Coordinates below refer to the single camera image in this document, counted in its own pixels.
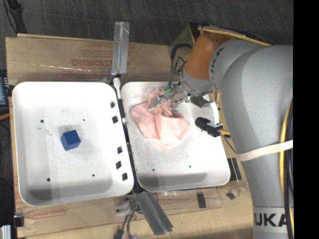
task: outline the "blue block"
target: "blue block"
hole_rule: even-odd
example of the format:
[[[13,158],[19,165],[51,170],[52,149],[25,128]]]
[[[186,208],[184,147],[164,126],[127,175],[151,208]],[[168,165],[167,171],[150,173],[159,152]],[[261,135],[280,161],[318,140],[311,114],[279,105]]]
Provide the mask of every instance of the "blue block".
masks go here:
[[[61,136],[61,142],[64,150],[70,150],[79,146],[81,140],[76,130],[72,130],[63,133],[63,135]]]

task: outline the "white plastic surface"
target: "white plastic surface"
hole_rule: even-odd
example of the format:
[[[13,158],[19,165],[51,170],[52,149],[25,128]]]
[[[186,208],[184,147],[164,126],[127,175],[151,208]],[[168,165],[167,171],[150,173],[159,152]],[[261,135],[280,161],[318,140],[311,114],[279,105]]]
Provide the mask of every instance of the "white plastic surface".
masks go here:
[[[12,100],[19,191],[27,204],[109,198],[132,190],[120,112],[109,85],[24,82],[14,88]],[[65,151],[60,137],[74,129],[81,143]]]
[[[191,103],[180,104],[182,113],[191,125],[183,142],[174,149],[146,139],[130,115],[133,106],[148,100],[148,94],[166,82],[130,82],[122,88],[124,110],[132,146],[137,178],[147,191],[173,191],[226,184],[230,169],[220,137],[213,138],[195,125],[197,117],[209,118],[208,108]]]

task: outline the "gray carpet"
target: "gray carpet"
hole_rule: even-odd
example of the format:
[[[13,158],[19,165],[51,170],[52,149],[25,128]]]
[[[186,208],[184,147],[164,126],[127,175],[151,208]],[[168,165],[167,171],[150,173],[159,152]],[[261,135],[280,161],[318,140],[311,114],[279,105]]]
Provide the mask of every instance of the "gray carpet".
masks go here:
[[[18,1],[31,34],[112,40],[114,22],[128,21],[131,42],[170,44],[187,22],[195,21],[243,29],[279,44],[293,43],[294,0]],[[15,33],[1,5],[0,19],[0,69],[5,70],[4,38]],[[0,128],[0,143],[0,179],[12,188],[10,148],[5,146],[8,134],[4,128]],[[0,185],[0,210],[8,210],[11,204],[4,188]]]

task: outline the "pink cloth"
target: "pink cloth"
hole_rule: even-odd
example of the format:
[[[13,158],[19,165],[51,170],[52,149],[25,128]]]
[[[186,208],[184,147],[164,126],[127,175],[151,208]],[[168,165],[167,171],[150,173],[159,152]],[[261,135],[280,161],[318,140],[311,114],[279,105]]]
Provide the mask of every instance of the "pink cloth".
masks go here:
[[[148,105],[157,94],[163,93],[162,88],[153,90],[148,102],[132,107],[130,112],[145,138],[157,139],[166,148],[174,148],[183,141],[190,125],[182,114],[170,110],[170,102],[149,112]]]

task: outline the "white band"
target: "white band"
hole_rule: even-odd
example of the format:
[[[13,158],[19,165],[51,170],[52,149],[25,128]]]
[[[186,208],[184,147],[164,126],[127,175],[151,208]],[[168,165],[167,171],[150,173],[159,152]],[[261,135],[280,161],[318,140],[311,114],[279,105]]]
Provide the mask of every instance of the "white band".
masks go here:
[[[254,158],[258,158],[264,155],[278,153],[280,151],[285,151],[293,148],[293,140],[285,141],[282,143],[277,143],[273,145],[269,145],[266,147],[261,147],[259,149],[255,149],[252,151],[248,151],[246,153],[242,153],[238,155],[240,161],[248,161]]]

